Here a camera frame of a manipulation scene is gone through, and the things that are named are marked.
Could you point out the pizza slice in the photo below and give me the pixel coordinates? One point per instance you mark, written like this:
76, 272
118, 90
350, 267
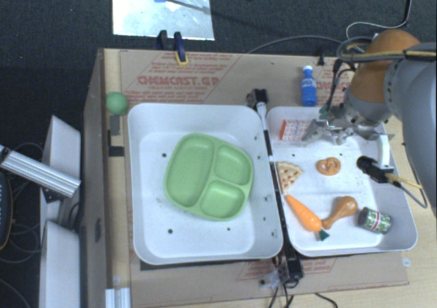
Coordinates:
287, 173

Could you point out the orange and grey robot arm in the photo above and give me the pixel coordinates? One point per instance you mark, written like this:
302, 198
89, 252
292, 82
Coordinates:
406, 95

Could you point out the brown pretzel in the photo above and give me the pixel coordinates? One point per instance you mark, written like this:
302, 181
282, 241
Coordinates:
328, 166

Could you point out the green and white can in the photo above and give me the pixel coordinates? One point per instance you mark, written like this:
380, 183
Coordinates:
375, 220

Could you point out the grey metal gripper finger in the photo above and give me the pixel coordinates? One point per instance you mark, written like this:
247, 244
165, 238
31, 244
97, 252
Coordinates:
341, 135
313, 133

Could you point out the black cylinder on white bracket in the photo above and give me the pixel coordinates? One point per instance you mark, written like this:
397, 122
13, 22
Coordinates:
372, 167

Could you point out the brown cardboard board red print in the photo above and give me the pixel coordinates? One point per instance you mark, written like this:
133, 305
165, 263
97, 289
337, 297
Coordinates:
205, 74

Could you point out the green divided plate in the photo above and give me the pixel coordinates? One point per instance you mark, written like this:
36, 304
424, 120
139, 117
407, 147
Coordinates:
194, 170

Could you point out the thin black and white rod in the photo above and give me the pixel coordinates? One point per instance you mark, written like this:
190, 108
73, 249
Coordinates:
267, 142

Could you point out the brown chicken drumstick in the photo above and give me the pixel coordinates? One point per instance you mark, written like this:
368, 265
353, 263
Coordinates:
345, 207

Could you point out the white plastic tray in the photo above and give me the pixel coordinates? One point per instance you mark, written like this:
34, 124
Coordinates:
191, 238
341, 248

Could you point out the blue bottle with white cap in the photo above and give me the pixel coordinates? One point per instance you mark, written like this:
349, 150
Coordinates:
308, 89

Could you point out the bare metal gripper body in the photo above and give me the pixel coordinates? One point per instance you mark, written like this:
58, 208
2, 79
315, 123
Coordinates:
348, 121

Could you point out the orange and white carton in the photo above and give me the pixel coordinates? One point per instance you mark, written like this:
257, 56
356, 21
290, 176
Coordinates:
293, 130

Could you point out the green ball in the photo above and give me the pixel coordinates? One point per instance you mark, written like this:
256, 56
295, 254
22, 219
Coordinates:
116, 103

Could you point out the orange carrot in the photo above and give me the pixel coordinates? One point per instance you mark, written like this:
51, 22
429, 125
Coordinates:
304, 214

